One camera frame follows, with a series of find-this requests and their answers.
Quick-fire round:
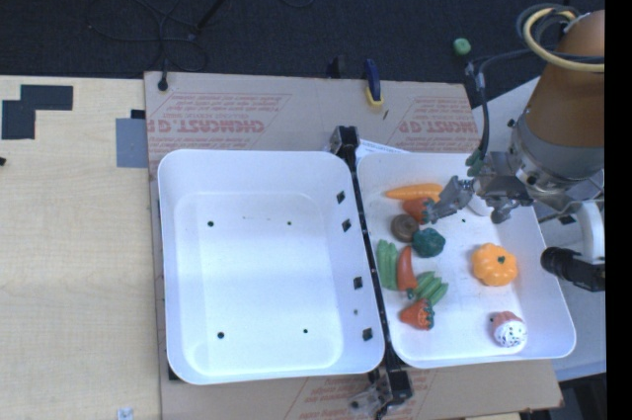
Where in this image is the white plastic tray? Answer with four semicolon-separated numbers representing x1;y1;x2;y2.
355;151;578;371
156;148;387;386

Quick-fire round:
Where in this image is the brown round biscuit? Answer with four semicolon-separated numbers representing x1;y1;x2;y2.
390;213;421;244

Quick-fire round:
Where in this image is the brown cardboard board red print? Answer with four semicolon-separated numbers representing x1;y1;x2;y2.
142;70;566;420

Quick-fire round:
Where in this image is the black cylinder on white bracket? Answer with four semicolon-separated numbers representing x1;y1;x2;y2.
539;200;606;294

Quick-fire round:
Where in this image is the green pea pod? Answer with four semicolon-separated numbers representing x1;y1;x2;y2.
375;238;401;293
413;270;450;306

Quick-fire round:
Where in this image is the pink and white cupcake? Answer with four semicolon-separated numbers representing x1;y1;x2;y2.
490;310;529;351

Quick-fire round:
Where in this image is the red strawberry with green leaves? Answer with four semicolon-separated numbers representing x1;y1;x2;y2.
401;197;441;226
399;297;436;332

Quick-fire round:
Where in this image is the orange pumpkin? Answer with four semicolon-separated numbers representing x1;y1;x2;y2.
470;242;518;288

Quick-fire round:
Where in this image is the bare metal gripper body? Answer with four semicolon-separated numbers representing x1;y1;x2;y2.
472;150;605;212

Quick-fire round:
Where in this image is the white paper sheet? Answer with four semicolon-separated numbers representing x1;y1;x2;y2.
355;138;412;158

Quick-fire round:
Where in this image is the red chili pepper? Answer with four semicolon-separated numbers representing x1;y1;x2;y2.
395;245;420;300

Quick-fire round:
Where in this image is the black block with thin wires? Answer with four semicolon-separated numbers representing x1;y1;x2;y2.
367;365;415;420

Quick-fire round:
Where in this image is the orange carrot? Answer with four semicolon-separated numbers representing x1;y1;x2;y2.
384;183;444;204

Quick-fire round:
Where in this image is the green broccoli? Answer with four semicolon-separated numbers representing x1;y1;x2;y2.
411;227;447;260

